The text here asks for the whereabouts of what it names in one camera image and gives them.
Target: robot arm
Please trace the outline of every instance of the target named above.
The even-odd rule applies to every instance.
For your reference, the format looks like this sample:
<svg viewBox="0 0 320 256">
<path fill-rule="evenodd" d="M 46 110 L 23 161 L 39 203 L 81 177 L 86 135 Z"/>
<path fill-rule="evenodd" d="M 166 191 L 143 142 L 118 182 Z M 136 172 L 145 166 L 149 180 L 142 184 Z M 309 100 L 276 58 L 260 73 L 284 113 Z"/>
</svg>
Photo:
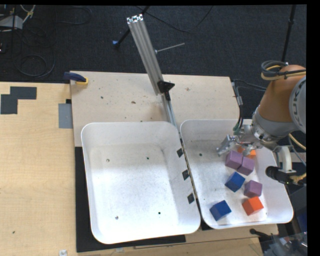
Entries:
<svg viewBox="0 0 320 256">
<path fill-rule="evenodd" d="M 228 135 L 217 153 L 220 156 L 235 144 L 241 145 L 244 156 L 254 149 L 266 147 L 280 153 L 283 160 L 282 169 L 270 166 L 266 174 L 282 183 L 287 183 L 288 179 L 296 183 L 292 176 L 295 171 L 292 170 L 290 148 L 279 146 L 277 142 L 293 131 L 306 133 L 306 69 L 279 61 L 266 61 L 261 68 L 261 77 L 270 83 L 252 116 L 252 123 L 242 125 L 240 122 L 235 126 L 234 136 Z"/>
</svg>

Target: wooden table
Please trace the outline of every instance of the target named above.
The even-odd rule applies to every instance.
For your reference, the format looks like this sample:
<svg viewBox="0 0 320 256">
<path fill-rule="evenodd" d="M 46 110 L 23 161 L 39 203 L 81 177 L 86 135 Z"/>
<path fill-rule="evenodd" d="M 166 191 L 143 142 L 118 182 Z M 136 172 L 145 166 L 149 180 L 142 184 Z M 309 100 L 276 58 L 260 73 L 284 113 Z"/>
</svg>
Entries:
<svg viewBox="0 0 320 256">
<path fill-rule="evenodd" d="M 182 244 L 78 253 L 75 147 L 81 147 L 82 126 L 92 121 L 160 121 L 166 116 L 159 110 L 161 103 L 147 74 L 77 73 L 89 78 L 87 88 L 76 87 L 73 82 L 0 82 L 0 95 L 10 94 L 10 87 L 37 88 L 35 100 L 18 100 L 17 114 L 0 114 L 0 255 L 55 256 L 61 250 L 66 250 L 68 256 L 116 255 L 121 250 L 128 256 L 205 256 L 213 252 L 217 256 L 262 255 L 259 240 L 249 229 L 275 235 L 276 224 L 199 229 L 187 234 Z M 163 77 L 176 84 L 170 95 L 177 124 L 187 119 L 238 118 L 228 77 Z M 73 129 L 59 128 L 58 106 L 66 99 L 72 100 Z"/>
</svg>

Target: white tray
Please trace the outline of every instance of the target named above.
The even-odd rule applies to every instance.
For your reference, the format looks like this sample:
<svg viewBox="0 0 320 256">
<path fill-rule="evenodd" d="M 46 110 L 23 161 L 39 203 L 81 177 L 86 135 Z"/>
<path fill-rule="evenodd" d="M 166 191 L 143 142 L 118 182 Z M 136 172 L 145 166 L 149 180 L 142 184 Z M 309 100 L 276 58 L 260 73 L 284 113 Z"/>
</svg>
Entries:
<svg viewBox="0 0 320 256">
<path fill-rule="evenodd" d="M 225 186 L 228 177 L 236 170 L 225 166 L 227 153 L 218 156 L 217 148 L 228 134 L 233 134 L 236 122 L 187 120 L 181 124 L 181 136 L 203 220 L 214 229 L 289 222 L 294 213 L 285 186 L 266 175 L 268 166 L 276 166 L 270 150 L 256 150 L 254 170 L 248 176 L 242 175 L 245 181 L 238 191 L 233 192 Z M 244 124 L 250 123 L 251 120 L 244 121 Z M 264 208 L 248 216 L 242 203 L 248 199 L 244 196 L 244 185 L 250 180 L 262 183 L 259 198 Z M 216 221 L 209 209 L 222 200 L 227 202 L 231 213 Z"/>
<path fill-rule="evenodd" d="M 114 244 L 199 228 L 175 126 L 164 121 L 89 123 L 81 139 L 91 230 L 98 241 Z"/>
</svg>

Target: black bracket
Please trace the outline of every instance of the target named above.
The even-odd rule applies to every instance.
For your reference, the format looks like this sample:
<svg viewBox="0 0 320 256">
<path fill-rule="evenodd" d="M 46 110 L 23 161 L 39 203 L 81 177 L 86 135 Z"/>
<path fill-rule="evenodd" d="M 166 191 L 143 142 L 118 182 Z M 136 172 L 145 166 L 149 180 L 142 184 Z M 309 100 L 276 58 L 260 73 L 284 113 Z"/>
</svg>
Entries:
<svg viewBox="0 0 320 256">
<path fill-rule="evenodd" d="M 175 86 L 174 83 L 172 82 L 165 82 L 165 81 L 159 81 L 158 83 L 158 88 L 160 93 L 164 93 L 164 96 L 166 98 L 167 101 L 170 101 L 170 94 L 169 91 Z"/>
</svg>

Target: purple cube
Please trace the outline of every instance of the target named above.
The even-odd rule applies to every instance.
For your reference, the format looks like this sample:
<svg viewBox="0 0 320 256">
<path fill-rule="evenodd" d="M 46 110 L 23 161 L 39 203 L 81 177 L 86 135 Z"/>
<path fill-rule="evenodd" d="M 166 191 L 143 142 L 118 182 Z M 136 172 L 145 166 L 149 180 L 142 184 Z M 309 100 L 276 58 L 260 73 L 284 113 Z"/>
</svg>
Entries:
<svg viewBox="0 0 320 256">
<path fill-rule="evenodd" d="M 246 197 L 260 197 L 262 194 L 262 184 L 260 182 L 250 180 L 244 185 L 244 193 Z"/>
<path fill-rule="evenodd" d="M 225 166 L 237 170 L 242 164 L 242 158 L 241 153 L 231 150 L 225 157 Z"/>
<path fill-rule="evenodd" d="M 241 188 L 245 180 L 246 179 L 244 177 L 242 177 L 239 173 L 235 171 L 229 176 L 224 185 L 231 189 L 233 192 L 236 192 Z"/>
<path fill-rule="evenodd" d="M 255 168 L 255 160 L 244 156 L 242 158 L 242 164 L 237 169 L 237 171 L 243 175 L 248 176 L 254 171 L 254 168 Z"/>
<path fill-rule="evenodd" d="M 222 217 L 225 217 L 231 213 L 231 209 L 225 200 L 214 204 L 210 208 L 210 212 L 216 221 L 220 220 Z"/>
</svg>

